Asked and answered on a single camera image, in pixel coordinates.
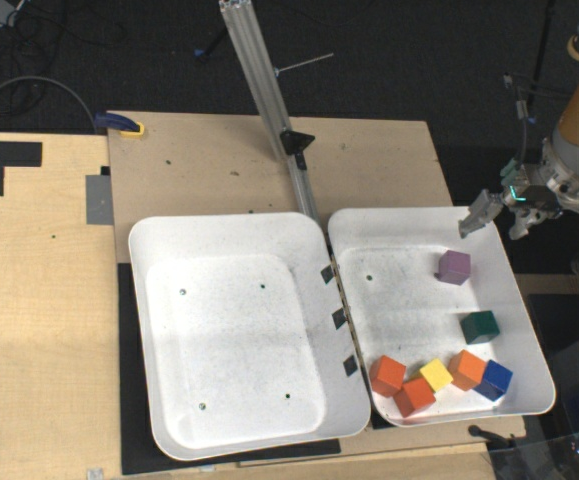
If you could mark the orange cube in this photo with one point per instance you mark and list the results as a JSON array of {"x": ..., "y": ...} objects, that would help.
[
  {"x": 466, "y": 369},
  {"x": 414, "y": 397},
  {"x": 386, "y": 375}
]

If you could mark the green cube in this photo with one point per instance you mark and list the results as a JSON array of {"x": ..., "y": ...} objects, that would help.
[{"x": 479, "y": 327}]

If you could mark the white plastic tray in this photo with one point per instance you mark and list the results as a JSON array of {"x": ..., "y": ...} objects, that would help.
[
  {"x": 409, "y": 313},
  {"x": 229, "y": 338}
]

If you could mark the brown cardboard board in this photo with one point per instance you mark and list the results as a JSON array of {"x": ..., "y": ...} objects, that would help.
[{"x": 209, "y": 168}]

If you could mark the yellow cube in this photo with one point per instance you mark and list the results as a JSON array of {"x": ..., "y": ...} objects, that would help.
[{"x": 436, "y": 374}]

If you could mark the purple cube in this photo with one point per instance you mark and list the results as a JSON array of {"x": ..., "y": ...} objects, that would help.
[{"x": 454, "y": 267}]

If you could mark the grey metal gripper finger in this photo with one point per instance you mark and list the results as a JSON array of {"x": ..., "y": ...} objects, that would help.
[
  {"x": 520, "y": 227},
  {"x": 479, "y": 213}
]

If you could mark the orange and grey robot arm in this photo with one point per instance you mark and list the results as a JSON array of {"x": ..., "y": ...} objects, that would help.
[{"x": 571, "y": 118}]

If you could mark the blue cube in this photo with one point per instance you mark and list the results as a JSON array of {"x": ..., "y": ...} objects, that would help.
[{"x": 496, "y": 379}]

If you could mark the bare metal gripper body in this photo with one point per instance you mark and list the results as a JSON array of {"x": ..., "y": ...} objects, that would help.
[{"x": 544, "y": 199}]

